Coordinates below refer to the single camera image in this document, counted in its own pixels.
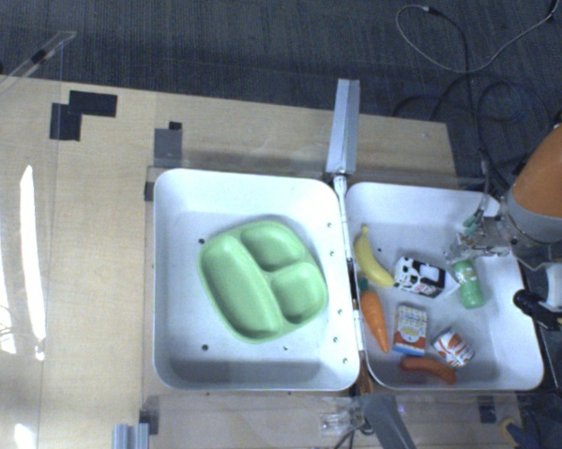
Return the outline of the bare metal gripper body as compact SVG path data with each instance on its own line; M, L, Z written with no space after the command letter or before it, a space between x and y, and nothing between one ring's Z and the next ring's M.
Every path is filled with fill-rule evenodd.
M446 248L448 262L473 261L475 258L506 256L521 241L520 231L512 221L501 215L471 215Z

